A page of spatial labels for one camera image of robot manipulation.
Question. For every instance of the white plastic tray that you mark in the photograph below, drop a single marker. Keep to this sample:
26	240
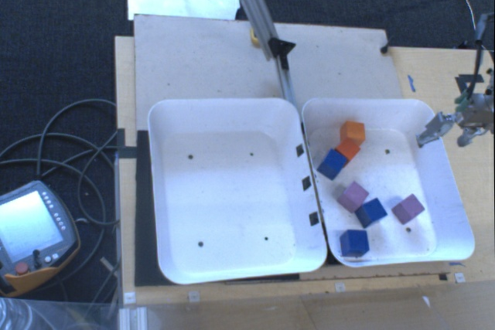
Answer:
390	174
228	189

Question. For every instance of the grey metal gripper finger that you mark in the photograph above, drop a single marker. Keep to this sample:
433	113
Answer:
435	127
468	134

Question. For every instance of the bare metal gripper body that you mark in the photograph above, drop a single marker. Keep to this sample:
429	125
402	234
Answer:
479	112

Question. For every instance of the blue cube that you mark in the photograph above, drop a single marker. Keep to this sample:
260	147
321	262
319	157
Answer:
330	165
354	243
371	212

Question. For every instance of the orange cube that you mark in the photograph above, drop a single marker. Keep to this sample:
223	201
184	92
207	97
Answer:
348	150
352	132

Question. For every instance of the pale flat board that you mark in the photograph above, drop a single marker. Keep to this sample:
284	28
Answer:
201	58

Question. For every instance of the purple cube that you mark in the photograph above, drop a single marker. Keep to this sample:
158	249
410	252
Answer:
408	209
352	198

